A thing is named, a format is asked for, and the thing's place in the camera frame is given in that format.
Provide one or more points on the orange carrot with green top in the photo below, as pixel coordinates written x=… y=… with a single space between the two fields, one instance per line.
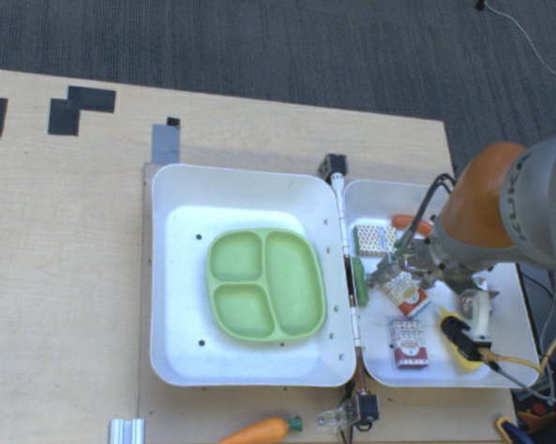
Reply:
x=255 y=433

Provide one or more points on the orange sausage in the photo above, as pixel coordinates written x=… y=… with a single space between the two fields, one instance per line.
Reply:
x=404 y=221

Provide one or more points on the white patterned carton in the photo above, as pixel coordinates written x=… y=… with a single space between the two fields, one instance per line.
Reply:
x=373 y=240

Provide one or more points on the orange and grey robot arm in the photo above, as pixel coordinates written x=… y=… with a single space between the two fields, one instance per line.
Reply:
x=488 y=196

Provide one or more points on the white plastic tray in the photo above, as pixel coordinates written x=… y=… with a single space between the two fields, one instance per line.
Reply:
x=377 y=363
x=183 y=304

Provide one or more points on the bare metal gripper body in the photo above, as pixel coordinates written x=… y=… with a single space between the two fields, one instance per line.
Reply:
x=421 y=258

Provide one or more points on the yellow banana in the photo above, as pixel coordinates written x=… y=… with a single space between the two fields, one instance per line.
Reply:
x=464 y=364

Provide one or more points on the red and white carton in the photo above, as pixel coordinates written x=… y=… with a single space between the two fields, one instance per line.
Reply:
x=409 y=344

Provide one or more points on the green bottle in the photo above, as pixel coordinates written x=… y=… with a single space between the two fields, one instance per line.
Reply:
x=360 y=282

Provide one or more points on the thin black and white rod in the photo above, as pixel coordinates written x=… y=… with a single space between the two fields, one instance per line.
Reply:
x=342 y=220

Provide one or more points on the green divided plate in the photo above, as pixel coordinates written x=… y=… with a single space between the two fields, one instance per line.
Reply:
x=274 y=282

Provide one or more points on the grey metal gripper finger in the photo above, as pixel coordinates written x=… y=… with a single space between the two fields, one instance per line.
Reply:
x=427 y=279
x=382 y=272

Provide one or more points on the orange and white carton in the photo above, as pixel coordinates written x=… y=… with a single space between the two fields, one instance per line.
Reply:
x=409 y=297

